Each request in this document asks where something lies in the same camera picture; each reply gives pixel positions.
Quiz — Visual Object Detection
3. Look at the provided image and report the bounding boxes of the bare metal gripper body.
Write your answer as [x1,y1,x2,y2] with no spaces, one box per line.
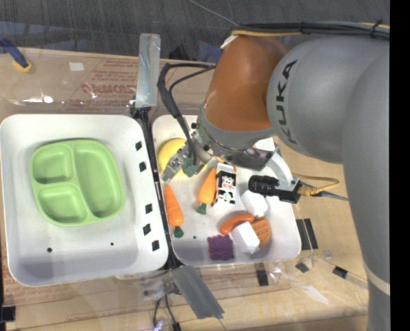
[168,123,278,172]

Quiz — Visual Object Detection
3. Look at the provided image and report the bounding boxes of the yellow banana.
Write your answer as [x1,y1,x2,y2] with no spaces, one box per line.
[156,137,206,179]

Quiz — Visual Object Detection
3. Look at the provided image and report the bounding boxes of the orange carrot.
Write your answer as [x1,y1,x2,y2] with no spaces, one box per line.
[163,183,186,239]
[195,167,218,216]

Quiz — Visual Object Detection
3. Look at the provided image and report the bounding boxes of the white carton with cow print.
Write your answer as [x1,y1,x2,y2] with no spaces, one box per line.
[211,162,238,207]

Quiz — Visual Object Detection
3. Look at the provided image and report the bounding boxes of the white plastic tray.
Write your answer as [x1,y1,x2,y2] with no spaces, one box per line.
[0,113,170,287]
[151,114,303,268]

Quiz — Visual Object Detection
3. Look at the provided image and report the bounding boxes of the orange-red sausage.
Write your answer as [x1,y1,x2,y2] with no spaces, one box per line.
[218,213,256,237]

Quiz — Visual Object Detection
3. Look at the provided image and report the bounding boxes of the green divided plate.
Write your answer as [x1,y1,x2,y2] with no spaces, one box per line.
[29,138,127,228]

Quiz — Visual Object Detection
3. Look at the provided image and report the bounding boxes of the purple grapes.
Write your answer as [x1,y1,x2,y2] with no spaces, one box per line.
[206,234,236,262]

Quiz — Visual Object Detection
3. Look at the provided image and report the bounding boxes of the brown waffle biscuit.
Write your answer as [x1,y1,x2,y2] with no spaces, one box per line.
[250,217,272,249]

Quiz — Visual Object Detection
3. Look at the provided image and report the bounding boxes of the brown cardboard board red print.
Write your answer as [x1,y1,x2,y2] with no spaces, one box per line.
[0,46,369,331]

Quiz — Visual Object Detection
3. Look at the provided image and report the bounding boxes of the black cylinder on white bracket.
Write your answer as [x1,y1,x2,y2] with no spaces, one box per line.
[247,146,303,205]

